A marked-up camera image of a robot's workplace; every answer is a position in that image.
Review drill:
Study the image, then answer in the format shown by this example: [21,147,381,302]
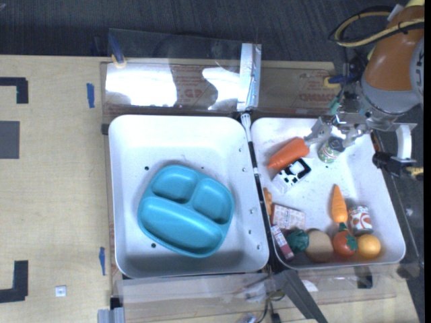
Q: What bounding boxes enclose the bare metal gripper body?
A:
[331,108,418,138]

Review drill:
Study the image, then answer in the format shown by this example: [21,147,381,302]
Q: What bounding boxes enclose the large orange carrot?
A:
[267,137,310,170]

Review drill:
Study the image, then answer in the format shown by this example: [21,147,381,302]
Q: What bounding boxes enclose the white plastic tray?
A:
[107,114,271,279]
[250,116,407,271]

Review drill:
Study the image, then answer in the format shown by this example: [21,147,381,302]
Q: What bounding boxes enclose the orange and white carton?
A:
[270,203,307,231]

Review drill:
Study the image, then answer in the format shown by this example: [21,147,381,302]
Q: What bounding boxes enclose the orange toy biscuit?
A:
[263,187,273,217]

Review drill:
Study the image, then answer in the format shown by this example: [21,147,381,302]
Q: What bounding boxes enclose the red tomato with green top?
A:
[331,223,359,258]

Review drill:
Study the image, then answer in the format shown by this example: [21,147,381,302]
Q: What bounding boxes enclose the black and white carton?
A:
[271,157,312,195]

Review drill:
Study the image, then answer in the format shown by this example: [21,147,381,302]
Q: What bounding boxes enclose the blue divided plate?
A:
[136,164,236,259]

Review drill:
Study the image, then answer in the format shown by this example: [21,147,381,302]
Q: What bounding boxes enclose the small orange carrot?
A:
[331,184,349,224]

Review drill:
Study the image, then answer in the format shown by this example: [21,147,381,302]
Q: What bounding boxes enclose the orange fruit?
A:
[356,234,383,260]

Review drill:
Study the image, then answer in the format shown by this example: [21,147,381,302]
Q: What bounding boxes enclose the orange and white can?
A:
[347,205,374,236]

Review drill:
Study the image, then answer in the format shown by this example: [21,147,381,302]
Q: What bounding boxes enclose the black cylinder on white bracket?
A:
[372,123,418,178]

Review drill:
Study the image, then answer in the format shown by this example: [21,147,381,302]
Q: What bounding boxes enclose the green broccoli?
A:
[286,229,310,254]

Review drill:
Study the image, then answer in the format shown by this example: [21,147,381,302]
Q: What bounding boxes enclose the tan potato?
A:
[304,228,335,263]

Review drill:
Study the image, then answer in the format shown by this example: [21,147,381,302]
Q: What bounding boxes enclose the red and white small carton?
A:
[269,225,295,262]

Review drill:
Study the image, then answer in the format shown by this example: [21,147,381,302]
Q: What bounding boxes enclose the green and white can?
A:
[317,136,346,164]

